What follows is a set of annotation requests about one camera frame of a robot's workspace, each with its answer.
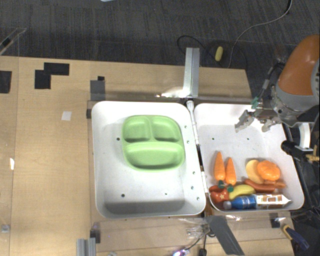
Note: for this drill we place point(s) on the white plastic tray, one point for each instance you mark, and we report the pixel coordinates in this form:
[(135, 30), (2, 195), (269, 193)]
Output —
[(232, 140), (150, 190)]

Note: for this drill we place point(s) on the yellow oval toy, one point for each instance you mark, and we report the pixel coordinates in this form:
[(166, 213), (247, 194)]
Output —
[(219, 53)]

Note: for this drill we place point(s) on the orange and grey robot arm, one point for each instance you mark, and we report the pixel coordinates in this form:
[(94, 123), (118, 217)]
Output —
[(297, 70)]

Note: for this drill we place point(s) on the orange sausage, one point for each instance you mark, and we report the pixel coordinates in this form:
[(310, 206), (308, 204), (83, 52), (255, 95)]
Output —
[(278, 184)]

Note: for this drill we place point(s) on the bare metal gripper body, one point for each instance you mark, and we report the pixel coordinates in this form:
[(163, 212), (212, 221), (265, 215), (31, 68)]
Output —
[(267, 114)]

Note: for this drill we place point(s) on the green divided plate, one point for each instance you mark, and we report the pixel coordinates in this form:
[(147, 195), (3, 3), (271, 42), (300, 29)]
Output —
[(152, 152)]

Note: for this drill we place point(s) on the white and brown carton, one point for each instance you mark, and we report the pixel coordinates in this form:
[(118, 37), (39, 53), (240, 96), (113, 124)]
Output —
[(271, 201)]

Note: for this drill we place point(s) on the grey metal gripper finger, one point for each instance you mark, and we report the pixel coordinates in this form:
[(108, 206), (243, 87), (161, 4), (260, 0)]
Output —
[(243, 121), (267, 125)]

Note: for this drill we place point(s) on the tan round biscuit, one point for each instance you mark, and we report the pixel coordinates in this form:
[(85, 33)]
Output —
[(252, 170)]

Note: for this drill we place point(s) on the orange round bread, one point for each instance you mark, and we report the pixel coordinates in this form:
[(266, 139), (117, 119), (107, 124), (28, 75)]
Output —
[(268, 170)]

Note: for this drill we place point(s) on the yellow banana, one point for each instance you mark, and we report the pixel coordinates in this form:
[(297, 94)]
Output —
[(241, 191)]

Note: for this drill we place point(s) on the blue bottle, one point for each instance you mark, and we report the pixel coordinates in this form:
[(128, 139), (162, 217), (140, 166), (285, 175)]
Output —
[(242, 203)]

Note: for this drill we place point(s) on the black cylinder on white bracket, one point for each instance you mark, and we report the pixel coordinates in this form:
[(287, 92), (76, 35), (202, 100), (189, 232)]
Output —
[(297, 150)]

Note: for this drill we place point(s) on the brown sausage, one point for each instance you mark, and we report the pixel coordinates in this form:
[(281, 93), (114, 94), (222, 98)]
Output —
[(257, 187)]

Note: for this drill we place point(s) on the orange carrot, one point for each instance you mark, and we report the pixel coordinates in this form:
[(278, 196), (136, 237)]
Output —
[(219, 166), (230, 172)]

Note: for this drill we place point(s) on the pale wood board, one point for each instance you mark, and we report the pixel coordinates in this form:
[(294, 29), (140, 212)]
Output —
[(50, 162)]

